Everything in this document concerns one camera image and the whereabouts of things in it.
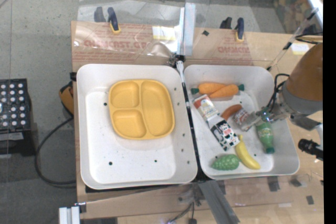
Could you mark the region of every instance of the blue clamp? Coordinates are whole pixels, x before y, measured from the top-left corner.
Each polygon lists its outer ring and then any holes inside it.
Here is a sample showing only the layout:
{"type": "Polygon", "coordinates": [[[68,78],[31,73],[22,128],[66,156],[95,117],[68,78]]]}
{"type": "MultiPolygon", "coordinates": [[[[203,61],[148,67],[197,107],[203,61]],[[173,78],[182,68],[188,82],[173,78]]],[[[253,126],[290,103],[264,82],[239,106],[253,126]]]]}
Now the blue clamp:
{"type": "Polygon", "coordinates": [[[110,23],[110,27],[113,33],[118,34],[121,30],[118,25],[117,16],[115,15],[114,9],[112,7],[109,7],[107,9],[107,12],[109,14],[108,22],[110,23]]]}
{"type": "Polygon", "coordinates": [[[238,18],[237,21],[237,26],[235,27],[236,32],[236,41],[238,42],[243,42],[244,41],[244,19],[243,18],[238,18]]]}

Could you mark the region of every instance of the concrete floor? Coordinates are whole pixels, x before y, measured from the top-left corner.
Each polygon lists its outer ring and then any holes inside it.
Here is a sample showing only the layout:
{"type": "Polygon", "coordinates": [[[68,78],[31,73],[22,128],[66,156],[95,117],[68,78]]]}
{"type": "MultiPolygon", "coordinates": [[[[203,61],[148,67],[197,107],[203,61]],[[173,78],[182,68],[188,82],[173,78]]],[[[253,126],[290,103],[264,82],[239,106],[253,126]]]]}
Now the concrete floor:
{"type": "MultiPolygon", "coordinates": [[[[185,0],[133,1],[148,3],[148,8],[153,9],[155,5],[182,6],[185,0]]],[[[219,27],[227,16],[233,21],[244,17],[245,31],[284,33],[272,0],[207,2],[207,27],[219,27]]],[[[0,79],[27,78],[38,128],[34,134],[36,145],[69,118],[58,91],[69,82],[70,22],[85,19],[85,14],[78,13],[83,5],[80,0],[0,0],[0,79]]],[[[70,122],[44,145],[40,165],[45,176],[56,181],[75,178],[73,139],[70,122]]],[[[58,208],[75,202],[74,188],[54,187],[38,177],[33,156],[0,155],[0,224],[56,224],[58,208]]]]}

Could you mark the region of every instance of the yellow banana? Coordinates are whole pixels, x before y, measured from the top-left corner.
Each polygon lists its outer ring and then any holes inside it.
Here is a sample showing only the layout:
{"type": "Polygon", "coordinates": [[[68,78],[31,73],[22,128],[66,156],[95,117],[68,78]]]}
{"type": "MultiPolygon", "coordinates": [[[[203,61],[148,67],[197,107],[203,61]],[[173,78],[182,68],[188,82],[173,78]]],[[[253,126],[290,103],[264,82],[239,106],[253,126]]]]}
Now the yellow banana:
{"type": "Polygon", "coordinates": [[[246,145],[243,141],[243,136],[240,134],[238,135],[238,138],[240,142],[235,146],[235,148],[239,159],[246,167],[254,170],[259,170],[261,168],[260,164],[255,159],[253,159],[247,151],[246,145]]]}

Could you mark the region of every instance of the orange object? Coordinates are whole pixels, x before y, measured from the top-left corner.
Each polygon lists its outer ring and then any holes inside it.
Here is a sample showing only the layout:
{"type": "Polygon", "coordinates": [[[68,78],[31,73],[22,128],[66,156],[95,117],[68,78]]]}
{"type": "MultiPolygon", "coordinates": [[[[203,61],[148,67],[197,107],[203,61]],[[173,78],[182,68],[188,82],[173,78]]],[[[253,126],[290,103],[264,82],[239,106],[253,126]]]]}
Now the orange object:
{"type": "Polygon", "coordinates": [[[226,87],[223,87],[209,95],[210,98],[219,98],[219,97],[229,97],[237,94],[240,89],[243,89],[242,86],[240,85],[239,87],[235,84],[230,84],[226,87]]]}
{"type": "Polygon", "coordinates": [[[198,85],[198,90],[192,89],[192,92],[193,93],[199,92],[200,94],[210,94],[215,91],[218,91],[219,89],[225,86],[226,85],[222,83],[206,82],[206,83],[201,83],[200,85],[198,85]]]}
{"type": "Polygon", "coordinates": [[[228,120],[228,118],[233,115],[234,113],[237,113],[240,109],[242,109],[242,105],[240,104],[234,104],[232,106],[229,106],[224,112],[221,114],[221,117],[224,120],[228,120]]]}

